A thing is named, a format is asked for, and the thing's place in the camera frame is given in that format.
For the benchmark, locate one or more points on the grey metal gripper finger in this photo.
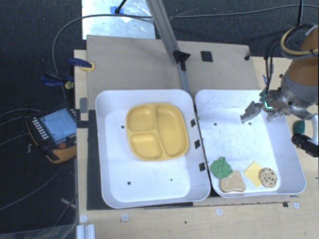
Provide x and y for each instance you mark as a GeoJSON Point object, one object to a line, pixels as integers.
{"type": "Point", "coordinates": [274, 116]}
{"type": "Point", "coordinates": [250, 112]}

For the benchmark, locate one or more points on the yellow divided plate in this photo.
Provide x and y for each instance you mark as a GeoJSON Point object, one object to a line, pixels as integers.
{"type": "Point", "coordinates": [169, 131]}

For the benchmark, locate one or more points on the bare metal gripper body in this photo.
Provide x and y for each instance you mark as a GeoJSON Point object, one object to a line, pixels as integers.
{"type": "Point", "coordinates": [286, 104]}

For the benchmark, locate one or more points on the brown cardboard board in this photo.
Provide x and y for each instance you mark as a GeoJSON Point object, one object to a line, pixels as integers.
{"type": "Point", "coordinates": [129, 63]}

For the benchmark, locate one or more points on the green round toy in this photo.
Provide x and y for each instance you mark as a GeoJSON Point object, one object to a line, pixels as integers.
{"type": "Point", "coordinates": [299, 127]}

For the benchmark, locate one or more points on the tan dotted biscuit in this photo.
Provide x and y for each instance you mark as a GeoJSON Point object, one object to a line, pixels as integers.
{"type": "Point", "coordinates": [268, 177]}

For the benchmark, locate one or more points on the yellow cheese slice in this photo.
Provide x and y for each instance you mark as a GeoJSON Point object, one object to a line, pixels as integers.
{"type": "Point", "coordinates": [252, 174]}

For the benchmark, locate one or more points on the tan bread slice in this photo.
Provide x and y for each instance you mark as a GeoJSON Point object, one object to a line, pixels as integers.
{"type": "Point", "coordinates": [233, 183]}

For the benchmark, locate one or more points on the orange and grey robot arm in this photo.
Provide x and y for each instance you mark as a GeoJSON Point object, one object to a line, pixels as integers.
{"type": "Point", "coordinates": [306, 68]}

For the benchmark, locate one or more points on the black cylinder on white bracket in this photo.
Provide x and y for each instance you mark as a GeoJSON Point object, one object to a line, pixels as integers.
{"type": "Point", "coordinates": [305, 142]}

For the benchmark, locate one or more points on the green lettuce leaf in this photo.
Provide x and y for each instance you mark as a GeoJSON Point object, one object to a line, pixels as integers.
{"type": "Point", "coordinates": [219, 168]}

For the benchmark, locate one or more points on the white plastic tray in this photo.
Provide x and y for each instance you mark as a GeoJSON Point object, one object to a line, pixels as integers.
{"type": "Point", "coordinates": [239, 146]}
{"type": "Point", "coordinates": [149, 180]}

